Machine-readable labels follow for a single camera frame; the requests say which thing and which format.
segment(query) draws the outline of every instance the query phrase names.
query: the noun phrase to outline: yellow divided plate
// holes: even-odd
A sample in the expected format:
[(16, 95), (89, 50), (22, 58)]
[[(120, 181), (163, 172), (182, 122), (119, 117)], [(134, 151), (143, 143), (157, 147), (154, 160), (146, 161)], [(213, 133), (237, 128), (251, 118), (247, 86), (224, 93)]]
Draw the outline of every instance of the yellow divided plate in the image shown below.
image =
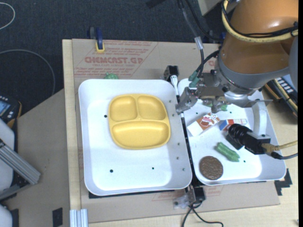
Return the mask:
[(114, 142), (126, 149), (163, 146), (170, 138), (170, 125), (163, 102), (146, 94), (115, 97), (108, 109), (109, 129)]

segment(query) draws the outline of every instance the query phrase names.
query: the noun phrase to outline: white tray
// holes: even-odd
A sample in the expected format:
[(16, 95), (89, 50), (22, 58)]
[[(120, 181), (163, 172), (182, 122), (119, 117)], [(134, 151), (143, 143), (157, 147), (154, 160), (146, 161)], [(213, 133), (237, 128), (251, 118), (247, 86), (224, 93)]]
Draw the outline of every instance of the white tray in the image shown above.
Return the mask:
[[(110, 101), (123, 94), (149, 94), (165, 105), (171, 127), (167, 144), (129, 150), (110, 135)], [(192, 179), (189, 157), (173, 86), (164, 80), (89, 79), (79, 87), (84, 180), (95, 195), (182, 189)]]
[[(189, 85), (188, 79), (181, 80), (178, 84), (180, 94)], [(263, 96), (256, 91), (251, 100), (263, 100)], [(211, 111), (210, 107), (198, 102), (189, 110), (184, 112), (186, 125), (189, 126), (195, 120), (201, 118)], [(246, 127), (253, 129), (252, 108), (240, 108), (236, 105), (228, 105), (227, 111), (220, 111), (216, 114), (220, 120), (226, 119), (247, 119)], [(226, 132), (219, 129), (220, 123), (206, 130), (199, 136), (193, 137), (189, 131), (188, 140), (192, 154), (195, 174), (198, 180), (205, 185), (219, 185), (229, 183), (248, 183), (268, 180), (278, 180), (286, 174), (286, 166), (283, 160), (274, 159), (268, 155), (254, 155), (242, 148), (238, 151), (240, 162), (229, 161), (225, 156), (217, 152), (214, 148), (218, 142), (222, 142), (230, 149), (237, 151), (226, 139)], [(277, 145), (277, 139), (273, 130), (269, 116), (267, 116), (267, 135), (271, 136), (271, 143)], [(199, 171), (199, 162), (205, 156), (213, 156), (221, 161), (223, 165), (223, 175), (218, 180), (212, 181), (205, 178)]]

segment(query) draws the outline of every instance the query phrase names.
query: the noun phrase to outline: black floor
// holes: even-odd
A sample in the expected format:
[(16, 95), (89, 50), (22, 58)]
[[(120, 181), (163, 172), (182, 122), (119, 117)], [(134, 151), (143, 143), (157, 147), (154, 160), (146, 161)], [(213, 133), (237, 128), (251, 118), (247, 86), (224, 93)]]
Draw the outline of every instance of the black floor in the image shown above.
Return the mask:
[[(189, 0), (207, 31), (223, 31), (220, 6), (202, 20), (197, 0)], [(86, 38), (89, 26), (102, 28), (104, 39), (193, 42), (177, 0), (0, 0), (16, 11), (15, 20), (0, 30), (0, 92), (19, 100), (26, 113), (63, 88), (62, 39)], [(0, 27), (12, 18), (0, 4)]]

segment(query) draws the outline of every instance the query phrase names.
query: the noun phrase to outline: brown cookie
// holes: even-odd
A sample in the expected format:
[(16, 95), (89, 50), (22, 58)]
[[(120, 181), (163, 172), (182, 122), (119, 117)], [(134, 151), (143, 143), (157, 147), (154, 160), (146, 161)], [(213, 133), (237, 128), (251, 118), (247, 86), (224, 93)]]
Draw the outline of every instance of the brown cookie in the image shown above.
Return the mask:
[(223, 175), (223, 165), (215, 157), (203, 157), (199, 163), (201, 174), (209, 180), (217, 180)]

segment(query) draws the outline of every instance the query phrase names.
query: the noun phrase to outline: green pickle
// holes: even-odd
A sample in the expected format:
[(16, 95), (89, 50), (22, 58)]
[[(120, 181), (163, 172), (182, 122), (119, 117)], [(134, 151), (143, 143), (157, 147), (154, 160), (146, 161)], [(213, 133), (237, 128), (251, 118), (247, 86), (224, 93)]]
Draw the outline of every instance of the green pickle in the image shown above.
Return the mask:
[(229, 149), (222, 142), (219, 142), (215, 149), (222, 155), (226, 156), (227, 159), (229, 159), (230, 161), (239, 162), (240, 156), (237, 154), (237, 152), (232, 149)]

